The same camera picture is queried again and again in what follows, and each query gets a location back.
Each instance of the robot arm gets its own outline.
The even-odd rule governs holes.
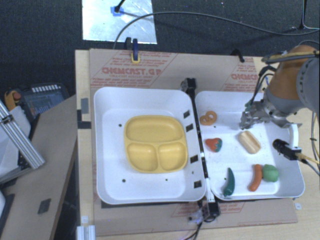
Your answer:
[[[299,59],[290,57],[297,54]],[[282,128],[289,127],[291,123],[286,117],[301,108],[309,108],[319,118],[319,52],[311,46],[299,45],[273,63],[278,61],[282,62],[275,70],[263,99],[251,100],[242,113],[242,130],[270,121]]]

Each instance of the blue clip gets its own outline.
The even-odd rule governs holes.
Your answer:
[[[133,39],[132,41],[132,54],[131,54],[131,61],[132,63],[139,63],[140,62],[140,56],[138,51],[138,39]]]
[[[115,8],[116,8],[115,6],[110,7],[110,11],[111,11],[113,16],[119,17],[119,16],[123,15],[124,9],[122,7],[120,7],[119,12],[115,12]]]

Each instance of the shiny metal sheet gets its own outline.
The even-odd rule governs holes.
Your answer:
[[[112,8],[121,0],[82,0],[83,39],[114,42],[121,29],[136,17],[153,12],[151,0],[125,0],[120,11]],[[156,30],[153,16],[138,20],[120,36],[119,42],[127,37],[137,38],[142,44],[156,44]]]

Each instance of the toy donut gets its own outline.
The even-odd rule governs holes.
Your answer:
[[[217,120],[217,114],[213,111],[208,111],[205,115],[200,116],[200,124],[210,126]]]

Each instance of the yellow and black device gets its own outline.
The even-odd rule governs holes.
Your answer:
[[[4,102],[9,111],[21,106],[29,122],[37,115],[51,109],[69,97],[62,83],[33,84],[26,88],[14,88],[4,94]]]

